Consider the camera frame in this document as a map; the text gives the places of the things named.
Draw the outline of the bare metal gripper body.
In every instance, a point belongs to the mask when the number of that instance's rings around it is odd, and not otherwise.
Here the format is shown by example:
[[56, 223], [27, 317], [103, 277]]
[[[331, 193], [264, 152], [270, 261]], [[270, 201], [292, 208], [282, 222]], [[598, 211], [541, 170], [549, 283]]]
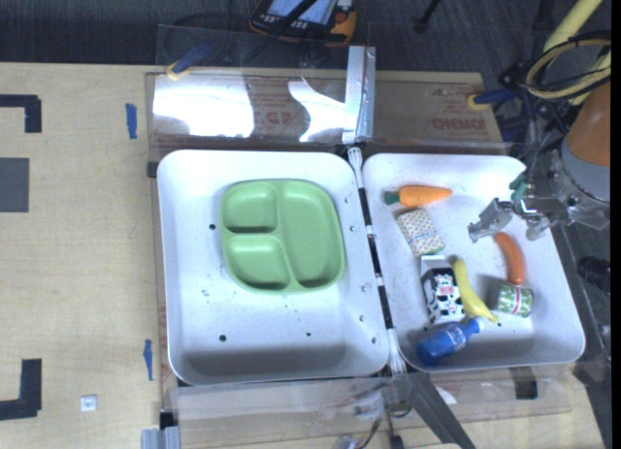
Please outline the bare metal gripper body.
[[581, 224], [604, 230], [610, 223], [610, 169], [597, 165], [537, 164], [512, 183], [514, 211], [531, 230]]

